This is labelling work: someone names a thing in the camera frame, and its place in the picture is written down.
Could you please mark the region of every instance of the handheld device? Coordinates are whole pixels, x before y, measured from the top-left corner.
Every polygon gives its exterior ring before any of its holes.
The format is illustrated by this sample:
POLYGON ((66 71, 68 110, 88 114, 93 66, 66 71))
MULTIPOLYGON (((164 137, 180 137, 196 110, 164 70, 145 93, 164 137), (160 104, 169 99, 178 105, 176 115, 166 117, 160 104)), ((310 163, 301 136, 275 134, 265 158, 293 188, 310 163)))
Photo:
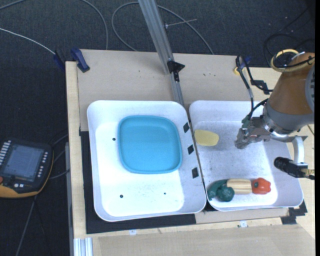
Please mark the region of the handheld device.
POLYGON ((0 198, 25 198, 44 188, 53 165, 50 145, 17 138, 0 142, 0 198))

